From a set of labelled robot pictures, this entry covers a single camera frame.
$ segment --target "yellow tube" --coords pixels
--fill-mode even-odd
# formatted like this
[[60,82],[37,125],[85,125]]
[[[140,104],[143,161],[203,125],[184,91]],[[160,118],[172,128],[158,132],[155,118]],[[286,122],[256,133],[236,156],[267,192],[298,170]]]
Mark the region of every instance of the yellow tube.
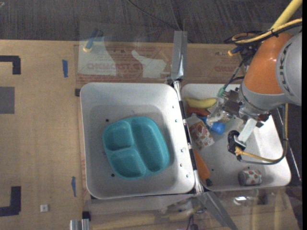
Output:
[[303,0],[292,0],[270,29],[285,24],[295,13],[295,11],[302,5],[302,3]]

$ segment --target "small white square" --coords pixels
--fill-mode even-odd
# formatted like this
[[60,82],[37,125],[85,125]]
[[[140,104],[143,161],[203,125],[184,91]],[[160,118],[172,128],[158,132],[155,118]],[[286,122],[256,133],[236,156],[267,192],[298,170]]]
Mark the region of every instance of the small white square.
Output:
[[49,204],[40,205],[40,212],[48,212]]

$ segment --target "gray square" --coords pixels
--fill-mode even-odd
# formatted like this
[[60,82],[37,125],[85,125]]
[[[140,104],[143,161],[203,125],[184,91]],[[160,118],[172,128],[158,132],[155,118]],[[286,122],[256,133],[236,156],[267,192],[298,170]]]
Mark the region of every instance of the gray square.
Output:
[[0,114],[15,113],[15,87],[0,87]]

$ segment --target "snack package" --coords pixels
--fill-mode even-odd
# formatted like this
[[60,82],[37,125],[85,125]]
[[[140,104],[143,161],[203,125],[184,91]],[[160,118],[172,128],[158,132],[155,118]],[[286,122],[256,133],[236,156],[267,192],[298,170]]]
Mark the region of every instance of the snack package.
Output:
[[213,137],[204,122],[195,114],[187,118],[190,134],[198,149],[205,148],[214,143]]

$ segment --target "black bracket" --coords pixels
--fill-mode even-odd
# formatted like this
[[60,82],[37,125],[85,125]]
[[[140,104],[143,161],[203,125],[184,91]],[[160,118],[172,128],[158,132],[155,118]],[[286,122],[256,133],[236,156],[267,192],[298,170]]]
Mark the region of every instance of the black bracket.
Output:
[[13,64],[13,75],[21,74],[21,60],[19,56],[0,56],[0,62],[11,62]]

